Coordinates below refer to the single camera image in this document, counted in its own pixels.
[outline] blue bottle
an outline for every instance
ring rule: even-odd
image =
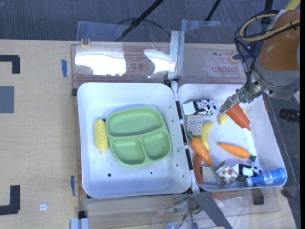
[[[283,168],[278,168],[276,170],[265,171],[260,173],[256,177],[250,177],[246,179],[248,186],[253,186],[255,184],[261,185],[272,185],[277,182],[284,182],[287,179],[287,174]]]

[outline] yellow banana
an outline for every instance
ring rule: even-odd
[[[219,124],[225,123],[225,121],[227,120],[227,118],[228,118],[228,115],[227,115],[227,114],[219,113],[219,115],[218,115],[218,122],[219,122]]]
[[[213,124],[214,123],[211,121],[204,123],[204,125],[202,126],[202,137],[200,138],[209,153],[211,152],[211,150],[209,148],[208,134],[211,131]]]

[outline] green plate compartment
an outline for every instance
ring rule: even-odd
[[[111,114],[106,120],[106,133],[115,158],[125,166],[159,161],[172,150],[162,116],[150,107],[134,107]]]

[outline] plastic packaging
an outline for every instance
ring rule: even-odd
[[[238,179],[238,174],[227,164],[225,160],[215,169],[215,173],[228,185]]]
[[[232,169],[239,175],[238,180],[243,180],[249,177],[256,177],[263,172],[260,167],[245,164],[236,164],[232,167]]]
[[[193,100],[182,105],[185,115],[212,116],[217,110],[213,99]]]
[[[186,117],[186,132],[191,132],[193,136],[202,137],[203,116],[188,115]]]
[[[203,177],[204,184],[212,184],[212,185],[225,185],[224,180],[222,180],[216,173],[214,172],[213,168],[210,166],[201,166],[200,173]]]
[[[260,173],[256,177],[250,177],[246,179],[248,186],[253,186],[255,184],[261,185],[273,185],[277,182],[284,182],[287,179],[287,173],[283,168],[278,168],[276,170],[265,171]]]

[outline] orange carrot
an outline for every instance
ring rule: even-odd
[[[196,154],[193,159],[193,167],[194,167],[195,177],[198,183],[203,183],[203,177],[200,172],[201,161],[202,161],[202,157],[199,154]]]
[[[206,149],[206,147],[202,143],[201,139],[198,138],[198,137],[194,137],[191,132],[189,132],[187,136],[191,139],[190,145],[195,150],[195,152],[197,154],[199,154],[202,157],[202,159],[209,166],[212,166],[212,161],[211,161],[211,158],[209,156],[208,150]]]
[[[256,160],[256,156],[251,155],[249,151],[243,147],[227,143],[219,143],[218,145],[237,157],[243,159],[249,158],[253,162]]]

